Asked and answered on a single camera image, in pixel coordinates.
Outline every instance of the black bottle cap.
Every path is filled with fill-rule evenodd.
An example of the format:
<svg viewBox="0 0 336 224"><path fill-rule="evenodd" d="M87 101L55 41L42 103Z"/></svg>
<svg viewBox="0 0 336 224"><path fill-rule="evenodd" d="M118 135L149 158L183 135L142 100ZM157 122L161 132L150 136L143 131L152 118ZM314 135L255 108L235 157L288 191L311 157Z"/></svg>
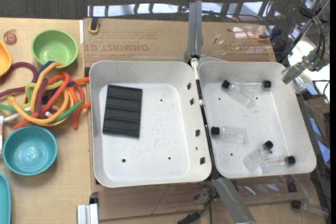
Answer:
<svg viewBox="0 0 336 224"><path fill-rule="evenodd" d="M212 135L219 135L221 130L219 129L219 127L211 127L210 132L211 132Z"/></svg>
<svg viewBox="0 0 336 224"><path fill-rule="evenodd" d="M230 87L231 83L228 82L227 80L224 80L223 84L222 84L222 87L225 88L225 89L228 89Z"/></svg>
<svg viewBox="0 0 336 224"><path fill-rule="evenodd" d="M294 156L287 156L286 159L287 159L288 165L293 165L295 163Z"/></svg>
<svg viewBox="0 0 336 224"><path fill-rule="evenodd" d="M272 82L270 82L269 80L264 80L263 85L264 85L264 88L271 88Z"/></svg>
<svg viewBox="0 0 336 224"><path fill-rule="evenodd" d="M300 201L298 201L298 200L292 200L292 201L290 202L290 205L291 205L291 207L294 208L294 209L300 209L302 203L301 203Z"/></svg>
<svg viewBox="0 0 336 224"><path fill-rule="evenodd" d="M264 143L264 146L265 146L265 148L270 150L273 147L273 143L270 140L268 140Z"/></svg>

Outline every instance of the wooden table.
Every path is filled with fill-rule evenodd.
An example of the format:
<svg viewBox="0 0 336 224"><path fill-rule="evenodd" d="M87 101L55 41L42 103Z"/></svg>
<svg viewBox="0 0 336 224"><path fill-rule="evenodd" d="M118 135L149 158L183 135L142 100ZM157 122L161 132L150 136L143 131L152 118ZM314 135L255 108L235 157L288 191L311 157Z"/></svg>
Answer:
<svg viewBox="0 0 336 224"><path fill-rule="evenodd" d="M73 79L84 76L84 47L80 44L78 20L54 19L22 19L0 18L0 33L10 29L17 31L17 43L8 45L13 63L25 61L36 68L40 65L30 52L30 44L40 31L58 28L66 31L76 40L79 53L78 59L66 69ZM24 86L31 80L29 70L15 70L0 86L0 92L14 87ZM5 138L12 132L14 123L5 124ZM58 155L55 163L46 172L32 176L20 176L12 173L0 159L0 172L10 184L12 195L12 224L74 224L76 208L88 204L91 195L90 153L88 137L88 117L83 111L77 130L72 128L72 116L59 126L50 128L58 143ZM311 200L318 203L317 193L313 186L307 186ZM261 223L324 223L318 217L304 217L292 212L288 202L248 206L252 215ZM102 223L177 223L187 213L158 215L138 218L102 221ZM213 210L213 223L232 223L226 210ZM209 223L208 210L198 223Z"/></svg>

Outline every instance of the white tray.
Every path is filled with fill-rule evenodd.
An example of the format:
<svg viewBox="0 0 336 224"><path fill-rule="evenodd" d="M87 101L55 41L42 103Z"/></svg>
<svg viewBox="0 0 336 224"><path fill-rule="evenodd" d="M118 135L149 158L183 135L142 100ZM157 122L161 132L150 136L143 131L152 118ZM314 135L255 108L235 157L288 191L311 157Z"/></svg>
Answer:
<svg viewBox="0 0 336 224"><path fill-rule="evenodd" d="M109 84L143 90L139 138L102 133ZM113 188L201 182L210 175L207 139L190 66L182 62L101 61L90 69L90 91L93 165L99 183Z"/></svg>
<svg viewBox="0 0 336 224"><path fill-rule="evenodd" d="M246 145L212 139L215 164L222 176L244 178L301 174L315 169L316 156L296 94L281 80L283 69L283 65L275 62L205 62L199 66L209 128L227 125L247 129L249 142ZM221 85L224 80L235 82L249 77L268 79L272 87L269 91L257 93L252 106L247 107L232 99ZM250 171L243 164L243 157L267 140L274 144L272 156L293 155L296 163L272 173L262 173L260 168Z"/></svg>

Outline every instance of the black plug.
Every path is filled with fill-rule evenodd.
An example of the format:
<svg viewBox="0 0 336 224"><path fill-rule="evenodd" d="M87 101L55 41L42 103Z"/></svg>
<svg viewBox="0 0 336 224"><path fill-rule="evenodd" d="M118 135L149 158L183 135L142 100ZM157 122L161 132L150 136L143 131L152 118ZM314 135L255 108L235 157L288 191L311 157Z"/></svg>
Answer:
<svg viewBox="0 0 336 224"><path fill-rule="evenodd" d="M200 217L201 217L200 213L195 212L192 213L191 215L186 216L184 219L180 220L177 224L189 224L199 219Z"/></svg>

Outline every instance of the wooden surface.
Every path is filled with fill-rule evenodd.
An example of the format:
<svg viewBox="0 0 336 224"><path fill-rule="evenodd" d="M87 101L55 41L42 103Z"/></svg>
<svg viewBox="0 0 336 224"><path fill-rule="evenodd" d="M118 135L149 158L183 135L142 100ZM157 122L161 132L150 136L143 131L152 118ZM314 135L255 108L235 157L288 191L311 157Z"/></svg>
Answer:
<svg viewBox="0 0 336 224"><path fill-rule="evenodd" d="M73 79L83 77L84 51L79 42L78 20L0 18L0 33L13 28L17 30L18 41L14 45L7 46L13 57L13 63L25 61L40 68L30 52L31 41L37 33L44 29L58 28L71 34L79 46L76 63L72 64L66 71L70 73ZM8 77L5 84L0 86L0 92L8 88L24 86L30 80L29 70L17 69ZM6 103L6 98L2 98L0 103ZM14 123L6 124L4 128L5 137L10 135L13 125ZM91 179L86 112L82 112L77 130L73 130L72 116L70 116L66 122L50 128L50 131L57 140L58 155L55 163L46 172L32 177L16 175L0 159L0 172L7 177L12 193L12 224L76 223L77 205L87 205L89 202ZM318 202L313 184L307 185L307 192L311 201ZM318 217L302 216L292 212L288 202L253 205L248 208L259 224L324 223ZM186 213L181 213L149 216L102 221L102 223L177 223L186 215ZM202 215L198 223L209 223L208 211ZM232 220L226 210L213 210L213 223L232 223Z"/></svg>

